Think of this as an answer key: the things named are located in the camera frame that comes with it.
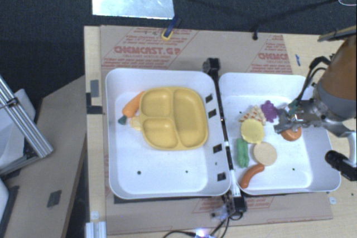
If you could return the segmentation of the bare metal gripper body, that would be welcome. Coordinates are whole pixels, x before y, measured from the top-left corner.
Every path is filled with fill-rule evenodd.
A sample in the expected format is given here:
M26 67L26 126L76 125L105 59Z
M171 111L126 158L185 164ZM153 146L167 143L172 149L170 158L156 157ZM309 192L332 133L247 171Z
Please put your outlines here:
M356 102L352 100L320 99L294 100L289 105L292 121L301 126L322 127L337 137L348 137L355 132L344 121L356 117Z

